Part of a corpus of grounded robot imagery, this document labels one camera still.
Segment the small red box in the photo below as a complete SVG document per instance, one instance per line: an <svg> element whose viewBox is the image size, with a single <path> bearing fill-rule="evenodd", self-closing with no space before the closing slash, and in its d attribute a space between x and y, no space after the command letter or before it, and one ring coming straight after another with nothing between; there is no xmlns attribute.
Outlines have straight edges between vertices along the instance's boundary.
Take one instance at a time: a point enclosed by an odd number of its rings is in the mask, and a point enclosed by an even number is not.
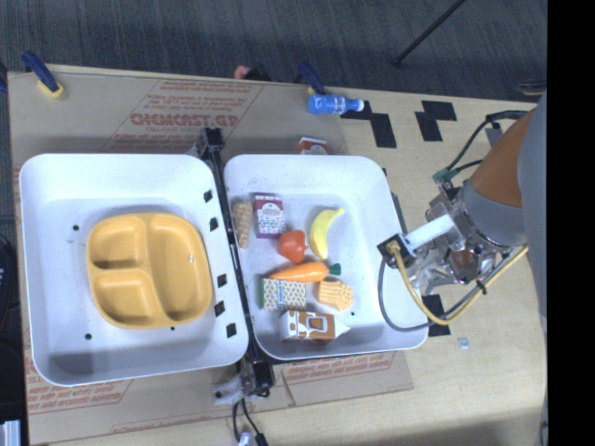
<svg viewBox="0 0 595 446"><path fill-rule="evenodd" d="M299 153L307 155L328 155L326 140L318 138L301 138L299 141Z"/></svg>
<svg viewBox="0 0 595 446"><path fill-rule="evenodd" d="M259 194L254 196L253 210L258 238L276 238L286 230L281 197Z"/></svg>

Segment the white plastic tray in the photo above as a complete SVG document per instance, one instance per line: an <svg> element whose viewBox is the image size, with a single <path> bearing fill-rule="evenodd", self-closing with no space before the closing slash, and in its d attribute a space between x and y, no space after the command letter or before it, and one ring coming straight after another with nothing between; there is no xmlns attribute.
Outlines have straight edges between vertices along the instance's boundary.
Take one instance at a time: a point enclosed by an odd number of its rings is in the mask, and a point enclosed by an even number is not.
<svg viewBox="0 0 595 446"><path fill-rule="evenodd" d="M282 342L277 328L280 312L258 307L259 280L291 265L278 254L278 241L258 239L252 230L248 247L239 249L255 337L265 352L292 361L415 348L425 341L428 329L407 333L391 329L378 304L377 245L402 230L386 176L375 162L349 155L239 155L226 164L224 178L230 205L250 201L255 193L281 196L289 230L308 233L324 208L342 207L346 212L328 232L328 262L341 264L338 278L353 289L352 307L337 313L317 302L313 285L307 289L308 308L335 313L350 327L326 345ZM307 253L307 258L316 259ZM394 323L408 327L427 321L396 269L385 269L384 286L385 307Z"/></svg>
<svg viewBox="0 0 595 446"><path fill-rule="evenodd" d="M46 380L83 385L243 357L245 317L206 164L188 155L38 155L20 171L20 197L33 361ZM213 301L200 319L173 330L139 330L100 316L86 271L88 233L105 217L135 212L183 216L201 233ZM212 224L218 227L211 230ZM224 311L216 315L215 305Z"/></svg>

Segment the water bottle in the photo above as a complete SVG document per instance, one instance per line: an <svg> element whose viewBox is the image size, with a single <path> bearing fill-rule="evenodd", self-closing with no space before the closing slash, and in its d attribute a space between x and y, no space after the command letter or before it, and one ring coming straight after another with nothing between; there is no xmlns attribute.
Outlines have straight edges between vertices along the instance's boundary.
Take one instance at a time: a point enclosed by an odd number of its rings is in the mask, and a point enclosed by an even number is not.
<svg viewBox="0 0 595 446"><path fill-rule="evenodd" d="M312 94L308 98L308 111L312 114L341 115L347 111L362 111L362 99L347 99L344 96L332 94Z"/></svg>

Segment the cracker box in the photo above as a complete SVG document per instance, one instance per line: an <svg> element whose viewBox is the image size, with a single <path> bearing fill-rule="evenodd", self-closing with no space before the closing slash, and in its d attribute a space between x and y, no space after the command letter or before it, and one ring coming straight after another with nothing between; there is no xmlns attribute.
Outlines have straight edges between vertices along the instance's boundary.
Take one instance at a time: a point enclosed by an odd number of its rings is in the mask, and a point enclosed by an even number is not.
<svg viewBox="0 0 595 446"><path fill-rule="evenodd" d="M263 278L260 280L260 308L304 308L306 306L306 283Z"/></svg>
<svg viewBox="0 0 595 446"><path fill-rule="evenodd" d="M320 312L288 310L279 319L279 335L283 341L330 342L349 329L333 314Z"/></svg>
<svg viewBox="0 0 595 446"><path fill-rule="evenodd" d="M258 238L276 238L286 230L283 200L274 195L254 196Z"/></svg>

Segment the carrot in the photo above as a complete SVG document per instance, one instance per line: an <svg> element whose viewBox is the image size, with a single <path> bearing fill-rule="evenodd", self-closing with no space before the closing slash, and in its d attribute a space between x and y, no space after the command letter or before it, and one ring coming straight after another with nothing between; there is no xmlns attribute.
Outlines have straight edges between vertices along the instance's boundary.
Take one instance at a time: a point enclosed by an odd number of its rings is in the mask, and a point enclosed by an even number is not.
<svg viewBox="0 0 595 446"><path fill-rule="evenodd" d="M269 278L283 281L318 282L322 281L329 273L338 276L341 274L341 265L336 263L327 267L322 261L311 261L274 272Z"/></svg>

